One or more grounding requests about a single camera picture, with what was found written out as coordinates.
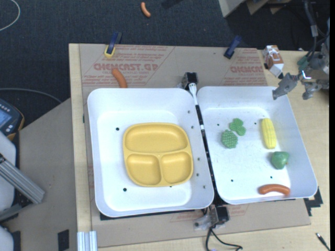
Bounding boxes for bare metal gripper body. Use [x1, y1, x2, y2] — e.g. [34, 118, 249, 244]
[299, 43, 330, 89]

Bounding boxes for brown and white carton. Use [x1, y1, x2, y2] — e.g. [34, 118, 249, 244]
[262, 45, 285, 78]

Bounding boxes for yellow corn cob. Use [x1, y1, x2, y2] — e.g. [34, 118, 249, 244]
[261, 118, 277, 150]

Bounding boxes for green broccoli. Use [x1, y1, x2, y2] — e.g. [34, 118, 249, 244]
[229, 118, 247, 136]

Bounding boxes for green pepper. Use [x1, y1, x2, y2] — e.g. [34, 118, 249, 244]
[271, 151, 291, 170]

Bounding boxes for green grapes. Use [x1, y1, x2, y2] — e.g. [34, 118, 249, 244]
[221, 129, 238, 149]

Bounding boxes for white plastic tray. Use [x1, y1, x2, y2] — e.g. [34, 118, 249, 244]
[196, 85, 319, 206]
[87, 87, 215, 218]

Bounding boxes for thin black and white rod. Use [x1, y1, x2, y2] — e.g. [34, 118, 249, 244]
[188, 83, 219, 208]

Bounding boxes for orange sausage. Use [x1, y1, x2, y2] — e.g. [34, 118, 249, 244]
[111, 69, 128, 89]
[258, 184, 291, 196]
[140, 2, 152, 18]

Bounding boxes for brown cardboard board red print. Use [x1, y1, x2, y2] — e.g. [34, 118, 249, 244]
[78, 43, 312, 248]

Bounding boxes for yellow divided plate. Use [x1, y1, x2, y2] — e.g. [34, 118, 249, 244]
[122, 122, 194, 187]

